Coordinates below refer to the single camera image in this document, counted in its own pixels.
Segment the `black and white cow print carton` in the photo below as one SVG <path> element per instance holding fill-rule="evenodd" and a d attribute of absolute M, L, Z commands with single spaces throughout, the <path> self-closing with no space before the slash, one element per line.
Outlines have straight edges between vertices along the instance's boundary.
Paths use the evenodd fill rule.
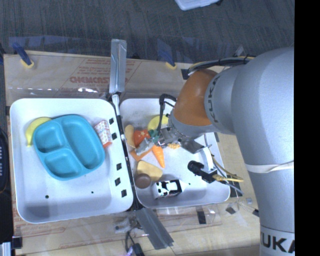
<path fill-rule="evenodd" d="M 152 195 L 154 199 L 175 197 L 181 194 L 186 186 L 179 179 L 158 181 L 152 185 Z"/>

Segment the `dark floor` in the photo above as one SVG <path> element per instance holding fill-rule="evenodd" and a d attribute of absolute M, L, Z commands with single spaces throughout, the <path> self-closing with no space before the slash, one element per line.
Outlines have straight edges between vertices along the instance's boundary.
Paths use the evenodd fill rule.
<path fill-rule="evenodd" d="M 0 43 L 26 50 L 110 56 L 111 39 L 127 41 L 127 57 L 195 63 L 294 45 L 294 0 L 223 0 L 188 11 L 174 0 L 1 0 Z M 0 66 L 0 127 L 6 130 Z"/>

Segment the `white tray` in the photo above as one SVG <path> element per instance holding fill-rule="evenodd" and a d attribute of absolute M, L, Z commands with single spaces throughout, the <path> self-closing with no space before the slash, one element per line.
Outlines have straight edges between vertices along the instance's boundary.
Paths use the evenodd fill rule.
<path fill-rule="evenodd" d="M 172 107 L 168 104 L 165 106 L 164 115 L 170 113 Z M 120 105 L 123 128 L 127 125 L 133 125 L 137 130 L 146 129 L 148 122 L 160 113 L 159 99 L 157 98 L 132 98 L 124 100 Z M 216 160 L 222 165 L 222 159 L 217 145 L 214 133 L 207 134 L 208 144 L 212 145 L 210 151 L 214 154 Z M 204 137 L 196 140 L 198 143 L 205 145 Z M 188 186 L 178 196 L 169 198 L 153 199 L 152 190 L 149 186 L 145 189 L 136 188 L 136 193 L 140 203 L 146 208 L 170 208 L 170 207 L 187 207 L 197 205 L 216 204 L 226 201 L 230 196 L 230 188 L 219 182 L 211 184 L 203 181 L 200 176 L 195 176 L 188 170 L 188 163 L 191 160 L 204 163 L 200 153 L 191 154 L 183 148 L 171 149 L 166 147 L 164 150 L 165 168 L 161 181 L 180 179 L 187 183 Z M 137 162 L 129 155 L 133 175 L 137 171 Z M 152 153 L 147 154 L 144 161 L 151 163 L 159 168 L 158 161 Z"/>
<path fill-rule="evenodd" d="M 47 173 L 34 147 L 27 147 L 25 131 L 36 118 L 69 114 L 81 115 L 92 126 L 113 119 L 110 132 L 116 133 L 117 138 L 105 149 L 105 160 L 98 169 L 75 179 L 58 180 Z M 102 99 L 19 99 L 10 108 L 10 123 L 16 204 L 25 221 L 46 223 L 120 213 L 130 208 L 133 192 L 110 103 Z"/>

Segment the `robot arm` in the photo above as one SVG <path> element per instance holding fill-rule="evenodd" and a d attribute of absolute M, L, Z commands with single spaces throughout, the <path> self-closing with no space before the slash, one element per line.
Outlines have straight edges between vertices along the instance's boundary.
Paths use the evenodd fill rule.
<path fill-rule="evenodd" d="M 192 153 L 207 132 L 234 134 L 256 195 L 260 255 L 295 254 L 294 49 L 264 53 L 217 74 L 193 73 L 159 141 Z"/>

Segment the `blue divided plate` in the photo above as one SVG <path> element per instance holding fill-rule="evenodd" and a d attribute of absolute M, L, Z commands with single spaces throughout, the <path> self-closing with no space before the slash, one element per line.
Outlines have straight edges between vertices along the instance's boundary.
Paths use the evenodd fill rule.
<path fill-rule="evenodd" d="M 41 124 L 34 130 L 32 140 L 47 172 L 62 181 L 94 171 L 106 157 L 93 127 L 76 114 Z"/>

